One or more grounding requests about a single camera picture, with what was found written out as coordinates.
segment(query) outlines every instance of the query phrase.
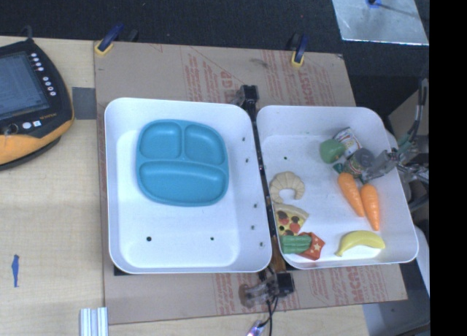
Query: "blue plate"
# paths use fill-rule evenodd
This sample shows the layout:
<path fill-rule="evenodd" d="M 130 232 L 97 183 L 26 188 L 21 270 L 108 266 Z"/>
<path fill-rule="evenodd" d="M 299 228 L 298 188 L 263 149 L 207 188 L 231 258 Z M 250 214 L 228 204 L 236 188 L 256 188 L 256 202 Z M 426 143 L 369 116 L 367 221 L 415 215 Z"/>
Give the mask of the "blue plate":
<path fill-rule="evenodd" d="M 167 205 L 207 206 L 228 188 L 228 157 L 213 128 L 192 121 L 153 121 L 136 146 L 136 177 L 150 199 Z"/>

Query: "carrot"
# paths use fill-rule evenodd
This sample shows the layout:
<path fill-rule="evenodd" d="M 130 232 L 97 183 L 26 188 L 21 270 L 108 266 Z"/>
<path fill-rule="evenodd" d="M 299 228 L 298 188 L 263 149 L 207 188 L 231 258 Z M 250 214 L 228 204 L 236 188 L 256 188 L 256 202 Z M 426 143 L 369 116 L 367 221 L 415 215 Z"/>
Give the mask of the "carrot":
<path fill-rule="evenodd" d="M 372 184 L 365 184 L 360 190 L 363 206 L 371 228 L 379 231 L 379 197 L 377 189 Z"/>
<path fill-rule="evenodd" d="M 360 192 L 357 187 L 352 174 L 348 172 L 341 172 L 337 177 L 337 183 L 341 187 L 341 191 L 344 194 L 346 200 L 350 203 L 353 210 L 358 216 L 365 216 L 365 208 L 363 207 L 363 201 Z"/>

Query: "can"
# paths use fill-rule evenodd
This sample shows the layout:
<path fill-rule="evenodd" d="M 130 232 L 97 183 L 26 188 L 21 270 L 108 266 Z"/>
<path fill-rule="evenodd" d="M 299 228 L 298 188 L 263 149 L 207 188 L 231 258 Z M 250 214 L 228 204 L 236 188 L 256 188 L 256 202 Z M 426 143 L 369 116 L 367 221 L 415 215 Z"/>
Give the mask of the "can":
<path fill-rule="evenodd" d="M 350 127 L 339 131 L 337 134 L 334 135 L 333 139 L 344 144 L 344 156 L 346 159 L 349 159 L 353 153 L 355 153 L 358 149 L 362 148 L 362 145 L 360 144 Z"/>
<path fill-rule="evenodd" d="M 363 171 L 371 167 L 373 161 L 373 153 L 368 149 L 360 148 L 345 161 L 342 171 L 352 174 L 353 177 L 359 177 Z"/>

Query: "red snack bag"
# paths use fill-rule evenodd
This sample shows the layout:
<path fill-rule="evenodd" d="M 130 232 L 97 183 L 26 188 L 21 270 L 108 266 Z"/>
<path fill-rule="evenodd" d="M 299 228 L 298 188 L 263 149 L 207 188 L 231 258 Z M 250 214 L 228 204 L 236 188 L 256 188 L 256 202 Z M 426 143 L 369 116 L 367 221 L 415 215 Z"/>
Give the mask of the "red snack bag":
<path fill-rule="evenodd" d="M 298 236 L 303 235 L 303 234 L 307 234 L 312 238 L 312 244 L 303 253 L 300 253 L 299 256 L 303 256 L 305 258 L 312 259 L 313 261 L 316 261 L 321 256 L 321 250 L 323 249 L 323 246 L 324 246 L 325 242 L 322 241 L 313 232 L 302 232 Z"/>

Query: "wooden table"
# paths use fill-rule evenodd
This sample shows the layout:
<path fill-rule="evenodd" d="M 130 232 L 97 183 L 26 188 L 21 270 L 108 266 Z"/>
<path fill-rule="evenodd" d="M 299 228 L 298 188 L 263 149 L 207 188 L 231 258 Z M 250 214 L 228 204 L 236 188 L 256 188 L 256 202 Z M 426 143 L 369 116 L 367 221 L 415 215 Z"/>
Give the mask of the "wooden table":
<path fill-rule="evenodd" d="M 23 39 L 0 37 L 0 46 Z M 95 88 L 93 42 L 35 41 L 70 89 Z M 96 121 L 76 120 L 54 148 L 0 172 L 0 185 L 0 335 L 78 335 L 80 309 L 105 306 Z M 245 335 L 257 319 L 266 314 L 124 324 L 109 334 Z M 368 334 L 361 305 L 273 319 L 273 335 Z"/>

